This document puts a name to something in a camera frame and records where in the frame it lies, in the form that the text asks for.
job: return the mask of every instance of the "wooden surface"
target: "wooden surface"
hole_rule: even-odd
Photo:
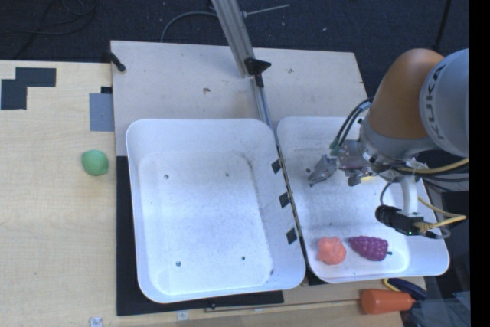
[[[398,313],[365,315],[364,288],[380,281],[299,286],[283,304],[262,309],[194,309],[116,316],[116,150],[114,132],[90,131],[89,94],[111,86],[109,64],[0,61],[55,67],[56,87],[29,87],[26,110],[0,110],[0,315],[3,325],[87,326],[386,326]],[[100,149],[109,172],[88,175],[81,154]]]

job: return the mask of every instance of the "black bracket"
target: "black bracket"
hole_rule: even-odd
[[[253,57],[245,59],[245,67],[247,68],[248,74],[255,76],[255,83],[258,87],[263,87],[262,72],[270,66],[271,63],[268,61],[254,59]]]

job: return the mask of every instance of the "empty white tray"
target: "empty white tray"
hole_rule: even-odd
[[[128,128],[126,144],[138,281],[150,300],[302,282],[305,260],[266,124],[141,119]]]
[[[444,240],[406,236],[374,216],[386,185],[382,178],[374,177],[350,187],[345,173],[338,169],[332,177],[309,186],[309,172],[324,154],[330,152],[328,146],[344,120],[340,117],[288,117],[278,125],[278,140],[312,272],[329,283],[443,274],[449,266]],[[348,139],[357,137],[356,123]],[[417,191],[428,201],[421,181],[417,183]],[[393,184],[387,189],[384,203],[403,207],[399,185]],[[419,204],[419,212],[425,221],[436,221],[433,211],[423,204]],[[348,245],[349,237],[360,235],[386,239],[392,254],[381,262],[364,259]],[[341,238],[347,248],[344,262],[329,266],[318,259],[317,243],[323,236]]]

